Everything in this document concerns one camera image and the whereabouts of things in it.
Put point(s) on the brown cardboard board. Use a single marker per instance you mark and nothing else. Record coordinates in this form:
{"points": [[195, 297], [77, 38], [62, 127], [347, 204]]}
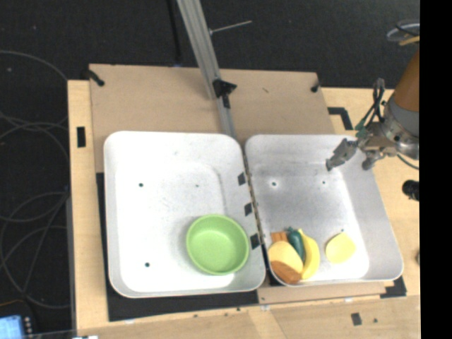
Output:
{"points": [[159, 101]]}

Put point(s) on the yellow banana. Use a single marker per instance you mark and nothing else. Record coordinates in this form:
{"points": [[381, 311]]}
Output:
{"points": [[312, 254]]}

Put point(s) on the dark green toy vegetable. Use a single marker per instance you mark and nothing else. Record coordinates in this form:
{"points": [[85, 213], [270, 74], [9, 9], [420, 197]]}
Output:
{"points": [[296, 242]]}

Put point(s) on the white plastic tray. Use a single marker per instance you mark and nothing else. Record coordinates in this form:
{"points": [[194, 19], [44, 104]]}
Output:
{"points": [[159, 207], [307, 196]]}

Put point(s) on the thin black and white rod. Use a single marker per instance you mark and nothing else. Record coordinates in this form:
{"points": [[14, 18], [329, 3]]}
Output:
{"points": [[253, 198]]}

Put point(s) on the yellow and brown toy bread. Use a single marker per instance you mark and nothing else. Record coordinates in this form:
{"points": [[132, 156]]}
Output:
{"points": [[284, 260]]}

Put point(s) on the black cylinder on white bracket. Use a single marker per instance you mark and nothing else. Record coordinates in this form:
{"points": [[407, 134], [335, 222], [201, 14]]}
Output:
{"points": [[411, 189]]}

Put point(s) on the green bowl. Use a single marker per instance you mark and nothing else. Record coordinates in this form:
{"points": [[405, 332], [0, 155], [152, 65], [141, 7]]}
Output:
{"points": [[217, 244]]}

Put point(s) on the pale yellow toy slice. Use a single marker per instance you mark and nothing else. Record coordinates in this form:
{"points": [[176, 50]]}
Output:
{"points": [[340, 248]]}

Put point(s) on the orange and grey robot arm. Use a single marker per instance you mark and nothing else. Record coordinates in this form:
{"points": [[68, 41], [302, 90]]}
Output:
{"points": [[408, 90]]}

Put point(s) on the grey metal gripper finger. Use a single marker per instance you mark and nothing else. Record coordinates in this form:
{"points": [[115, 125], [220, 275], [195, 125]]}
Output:
{"points": [[370, 160], [342, 154]]}

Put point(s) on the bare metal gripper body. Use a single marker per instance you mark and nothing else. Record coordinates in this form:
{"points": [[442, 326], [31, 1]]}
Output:
{"points": [[381, 140]]}

